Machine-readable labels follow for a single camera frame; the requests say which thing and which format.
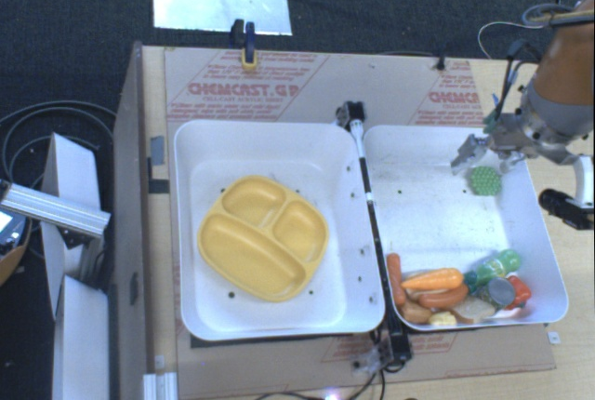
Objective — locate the yellow divided plate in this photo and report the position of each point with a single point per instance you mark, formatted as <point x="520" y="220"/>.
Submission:
<point x="251" y="249"/>

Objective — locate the small grey can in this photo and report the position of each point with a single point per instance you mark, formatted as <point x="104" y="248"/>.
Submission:
<point x="501" y="292"/>

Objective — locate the red pepper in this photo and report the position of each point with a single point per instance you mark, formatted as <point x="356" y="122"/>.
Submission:
<point x="523" y="291"/>

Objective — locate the brown cardboard board red print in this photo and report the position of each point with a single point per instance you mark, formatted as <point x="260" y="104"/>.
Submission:
<point x="381" y="91"/>

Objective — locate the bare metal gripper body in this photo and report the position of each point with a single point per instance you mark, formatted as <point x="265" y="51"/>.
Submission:
<point x="516" y="135"/>

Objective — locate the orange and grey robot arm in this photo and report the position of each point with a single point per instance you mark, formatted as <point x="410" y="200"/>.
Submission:
<point x="564" y="63"/>

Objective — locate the green grapes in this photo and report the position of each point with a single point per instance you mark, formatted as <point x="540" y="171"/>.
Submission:
<point x="485" y="181"/>

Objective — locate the yellow corn piece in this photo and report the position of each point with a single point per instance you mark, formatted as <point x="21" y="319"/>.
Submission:
<point x="442" y="319"/>

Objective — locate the black cylinder on white bracket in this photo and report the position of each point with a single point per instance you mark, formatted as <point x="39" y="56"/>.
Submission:
<point x="564" y="205"/>

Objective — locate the orange carrot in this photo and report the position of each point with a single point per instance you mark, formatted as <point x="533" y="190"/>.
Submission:
<point x="434" y="279"/>

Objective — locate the white plastic tray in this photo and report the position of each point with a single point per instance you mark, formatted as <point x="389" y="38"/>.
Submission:
<point x="260" y="142"/>
<point x="432" y="221"/>

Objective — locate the thin black and white rod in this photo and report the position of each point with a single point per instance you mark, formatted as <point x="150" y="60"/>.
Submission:
<point x="367" y="184"/>

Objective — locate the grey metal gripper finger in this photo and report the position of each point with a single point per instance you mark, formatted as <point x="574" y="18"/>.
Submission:
<point x="507" y="162"/>
<point x="469" y="151"/>

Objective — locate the orange sausage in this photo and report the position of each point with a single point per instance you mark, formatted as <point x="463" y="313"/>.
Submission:
<point x="395" y="277"/>
<point x="444" y="298"/>

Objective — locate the brown bread slice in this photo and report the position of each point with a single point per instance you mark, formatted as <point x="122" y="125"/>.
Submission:
<point x="474" y="310"/>

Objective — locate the brown bread roll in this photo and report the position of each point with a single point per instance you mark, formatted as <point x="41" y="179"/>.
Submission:
<point x="415" y="312"/>

